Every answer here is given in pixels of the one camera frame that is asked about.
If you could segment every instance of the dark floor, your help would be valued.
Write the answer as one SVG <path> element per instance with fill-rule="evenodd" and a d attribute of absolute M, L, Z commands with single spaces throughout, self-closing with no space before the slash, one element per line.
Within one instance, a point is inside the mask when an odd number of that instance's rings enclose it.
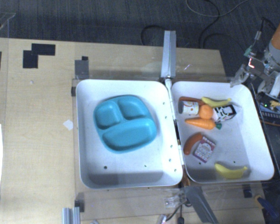
<path fill-rule="evenodd" d="M 224 14 L 244 0 L 210 1 Z M 217 14 L 204 0 L 188 3 L 200 13 Z M 216 19 L 193 13 L 186 0 L 0 0 L 3 12 L 16 13 L 10 24 L 13 38 L 162 46 L 163 28 L 176 30 L 177 45 L 188 48 L 199 47 L 201 32 Z M 250 0 L 202 34 L 205 48 L 220 50 L 228 76 L 246 62 L 243 52 L 253 42 L 261 17 L 278 26 L 280 0 Z M 259 50 L 272 34 L 273 29 L 265 26 Z"/>

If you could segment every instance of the white sticker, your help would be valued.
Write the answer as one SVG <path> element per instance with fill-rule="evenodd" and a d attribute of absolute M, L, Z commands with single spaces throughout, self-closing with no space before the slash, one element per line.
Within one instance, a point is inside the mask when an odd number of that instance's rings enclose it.
<path fill-rule="evenodd" d="M 74 124 L 71 120 L 67 120 L 63 123 L 63 125 L 68 129 L 68 130 L 72 130 L 74 127 Z"/>

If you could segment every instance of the table top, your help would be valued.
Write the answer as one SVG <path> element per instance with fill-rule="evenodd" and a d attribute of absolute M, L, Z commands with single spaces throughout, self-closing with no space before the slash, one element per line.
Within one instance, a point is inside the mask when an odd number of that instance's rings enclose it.
<path fill-rule="evenodd" d="M 32 43 L 54 44 L 54 56 L 39 55 L 37 69 L 23 68 L 23 51 Z M 37 41 L 0 38 L 0 124 L 3 166 L 0 182 L 1 223 L 61 223 L 62 209 L 73 208 L 81 193 L 93 201 L 81 223 L 155 224 L 165 209 L 164 192 L 174 189 L 93 191 L 81 186 L 77 173 L 72 79 L 75 60 L 89 59 L 90 78 L 157 80 L 162 47 Z M 225 75 L 217 50 L 177 48 L 176 72 L 181 79 L 216 80 Z M 263 194 L 261 185 L 251 186 Z M 253 198 L 242 187 L 203 187 L 220 223 L 264 223 Z M 193 207 L 184 208 L 186 223 L 200 223 Z"/>

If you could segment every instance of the banana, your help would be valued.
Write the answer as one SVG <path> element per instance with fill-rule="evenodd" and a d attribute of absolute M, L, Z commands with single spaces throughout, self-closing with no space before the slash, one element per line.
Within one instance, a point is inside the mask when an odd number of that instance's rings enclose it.
<path fill-rule="evenodd" d="M 207 98 L 207 97 L 202 97 L 201 100 L 212 108 L 225 106 L 229 102 L 231 102 L 231 98 L 228 98 L 226 100 L 215 101 L 215 100 L 212 100 L 212 99 Z"/>
<path fill-rule="evenodd" d="M 241 178 L 243 176 L 244 171 L 247 170 L 248 168 L 246 166 L 244 166 L 241 169 L 234 169 L 234 170 L 232 170 L 232 169 L 224 167 L 221 164 L 215 163 L 215 169 L 224 178 L 227 178 L 227 179 L 238 179 L 238 178 Z"/>

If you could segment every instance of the blue tool handle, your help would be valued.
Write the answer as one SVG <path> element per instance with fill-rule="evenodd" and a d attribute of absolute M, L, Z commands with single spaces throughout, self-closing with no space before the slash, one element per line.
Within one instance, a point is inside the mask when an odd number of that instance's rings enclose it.
<path fill-rule="evenodd" d="M 276 219 L 279 216 L 277 210 L 267 200 L 259 197 L 257 198 L 257 201 L 260 203 L 261 206 L 263 206 L 264 209 L 267 210 L 267 212 L 271 215 L 273 219 Z"/>

